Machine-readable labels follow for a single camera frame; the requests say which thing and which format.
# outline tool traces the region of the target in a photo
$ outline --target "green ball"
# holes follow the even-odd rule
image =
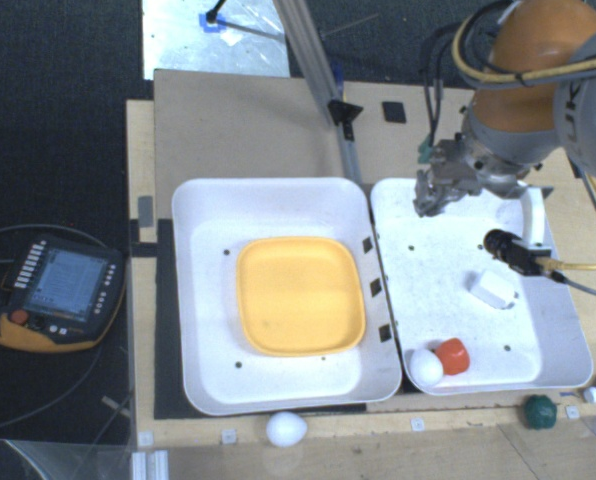
[[[524,412],[529,427],[539,430],[554,427],[558,408],[545,395],[532,395],[525,402]]]

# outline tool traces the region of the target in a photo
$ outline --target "dark floor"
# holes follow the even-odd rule
[[[328,53],[347,79],[419,83],[417,57],[434,28],[493,0],[308,0],[317,26],[331,30]],[[596,8],[596,0],[589,0]],[[141,0],[0,0],[0,227],[73,226],[127,250],[124,104],[151,98],[142,80]],[[459,84],[447,73],[449,85]],[[12,257],[31,235],[0,238]],[[4,267],[0,266],[0,279]],[[87,370],[95,351],[38,356],[0,348],[0,422],[42,406]],[[33,418],[0,429],[0,438],[88,443],[111,414],[103,395],[128,390],[124,308],[90,378]],[[102,436],[122,443],[118,418]]]

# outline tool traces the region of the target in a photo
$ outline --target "white egg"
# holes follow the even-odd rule
[[[307,433],[307,422],[293,412],[279,412],[267,422],[267,437],[274,446],[286,448],[300,442]]]
[[[444,371],[436,354],[426,348],[419,348],[411,355],[409,374],[417,386],[430,388],[441,381]]]

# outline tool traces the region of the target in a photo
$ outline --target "wooden table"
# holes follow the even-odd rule
[[[363,182],[414,177],[416,150],[427,130],[421,88],[347,83],[346,97],[365,107],[354,122]],[[470,97],[470,91],[445,91],[439,137],[453,136]],[[407,124],[386,123],[382,101],[404,102]],[[193,177],[342,174],[335,133],[320,121],[302,80],[157,73],[155,104],[127,103],[127,151],[132,219],[138,219],[138,198],[145,196],[153,198],[156,217],[170,217],[168,194]],[[560,256],[596,261],[596,217],[563,151],[528,181],[555,187],[546,207]],[[154,224],[140,228],[141,242],[156,239]],[[154,258],[131,259],[136,445],[169,449],[172,478],[401,478],[401,468],[426,477],[451,471],[452,478],[596,474],[596,405],[586,404],[577,389],[566,390],[573,395],[544,391],[558,404],[559,421],[541,432],[519,422],[519,405],[530,393],[518,391],[397,395],[369,404],[363,414],[309,416],[307,438],[287,450],[268,444],[264,415],[154,420],[155,271]],[[575,279],[596,288],[596,273]],[[596,380],[596,297],[577,291],[572,296]],[[567,406],[582,418],[569,419]],[[424,422],[424,432],[413,431],[415,418]],[[220,445],[223,430],[236,430],[238,445]],[[189,476],[190,468],[197,476]]]

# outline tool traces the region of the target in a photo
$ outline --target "orange plate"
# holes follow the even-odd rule
[[[274,356],[332,354],[365,333],[351,253],[329,238],[255,240],[238,256],[238,309],[245,336]]]

